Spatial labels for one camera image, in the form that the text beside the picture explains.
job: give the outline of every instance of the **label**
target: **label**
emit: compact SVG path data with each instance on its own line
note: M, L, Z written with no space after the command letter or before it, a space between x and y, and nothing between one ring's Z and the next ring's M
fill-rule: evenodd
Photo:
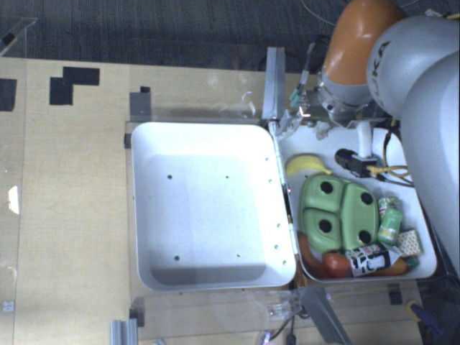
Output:
M389 227L380 227L379 238L393 242L396 239L397 231Z
M379 268L389 267L401 255L396 247L376 243L345 252L350 261L353 276L358 277L374 272Z

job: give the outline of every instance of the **wooden table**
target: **wooden table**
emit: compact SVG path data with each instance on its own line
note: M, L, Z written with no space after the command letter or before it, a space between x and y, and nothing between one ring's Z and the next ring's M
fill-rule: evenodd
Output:
M154 114L222 109L246 92L260 109L264 73L2 60L27 70L27 78L19 79L26 80L27 97L14 344L107 344L110 321L126 320L130 306L123 143L129 92L149 86ZM74 86L72 106L51 106L50 78L62 77L63 66L99 68L100 83ZM286 88L293 88L298 76L286 80ZM354 344L421 344L418 326L403 306L373 304L369 298L358 305L375 316L344 323ZM416 285L403 299L420 300ZM296 335L298 344L323 343L312 324ZM227 333L166 342L252 345L256 336Z

